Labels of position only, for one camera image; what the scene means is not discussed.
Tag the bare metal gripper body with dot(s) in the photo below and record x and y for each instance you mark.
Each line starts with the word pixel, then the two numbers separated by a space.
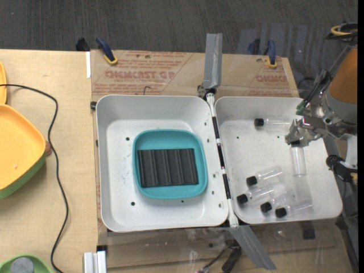
pixel 332 124

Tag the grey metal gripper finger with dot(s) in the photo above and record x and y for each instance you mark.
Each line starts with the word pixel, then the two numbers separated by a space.
pixel 292 132
pixel 307 137

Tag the clear plastic bottle black cap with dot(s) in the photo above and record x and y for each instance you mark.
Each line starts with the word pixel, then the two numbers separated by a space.
pixel 256 194
pixel 298 161
pixel 293 208
pixel 264 175
pixel 266 207
pixel 259 122

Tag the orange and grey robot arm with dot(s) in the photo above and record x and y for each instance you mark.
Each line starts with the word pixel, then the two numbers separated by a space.
pixel 345 75

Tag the white plastic tray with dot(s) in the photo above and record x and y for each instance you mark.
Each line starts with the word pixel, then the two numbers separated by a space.
pixel 256 152
pixel 119 209

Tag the thin black and white rod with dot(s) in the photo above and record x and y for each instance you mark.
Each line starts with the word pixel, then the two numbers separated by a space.
pixel 217 136

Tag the teal plate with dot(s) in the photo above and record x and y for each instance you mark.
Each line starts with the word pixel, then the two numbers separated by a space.
pixel 170 138

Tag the brown cardboard board red print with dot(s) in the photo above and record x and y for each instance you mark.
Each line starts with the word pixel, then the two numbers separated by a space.
pixel 182 70

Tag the black ribbed holder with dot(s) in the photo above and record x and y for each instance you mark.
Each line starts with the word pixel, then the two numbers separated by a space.
pixel 167 167

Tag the green plate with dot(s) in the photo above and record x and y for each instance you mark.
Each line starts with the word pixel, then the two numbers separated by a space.
pixel 28 185
pixel 42 263

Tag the yellow plate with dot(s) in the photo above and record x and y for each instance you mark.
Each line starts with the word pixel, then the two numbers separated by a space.
pixel 17 146

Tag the grey cylinder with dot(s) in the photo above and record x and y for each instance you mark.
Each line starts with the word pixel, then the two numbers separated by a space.
pixel 22 266

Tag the black cylinder on white bracket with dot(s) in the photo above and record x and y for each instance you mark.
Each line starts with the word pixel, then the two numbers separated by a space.
pixel 338 165

